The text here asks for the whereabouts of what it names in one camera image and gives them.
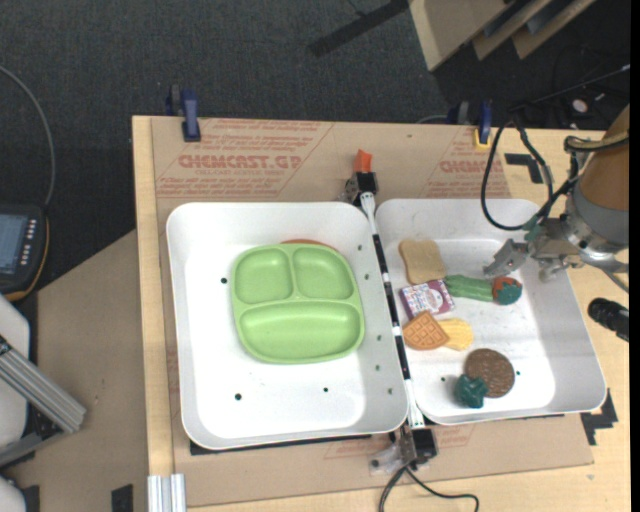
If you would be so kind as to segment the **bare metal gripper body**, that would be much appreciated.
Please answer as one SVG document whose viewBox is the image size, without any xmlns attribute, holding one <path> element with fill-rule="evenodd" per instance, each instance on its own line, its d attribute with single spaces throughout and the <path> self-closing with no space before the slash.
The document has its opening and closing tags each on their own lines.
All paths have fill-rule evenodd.
<svg viewBox="0 0 640 512">
<path fill-rule="evenodd" d="M 527 233 L 528 254 L 560 266 L 584 265 L 609 273 L 627 273 L 629 264 L 617 259 L 623 246 L 601 236 L 584 221 L 548 218 Z"/>
</svg>

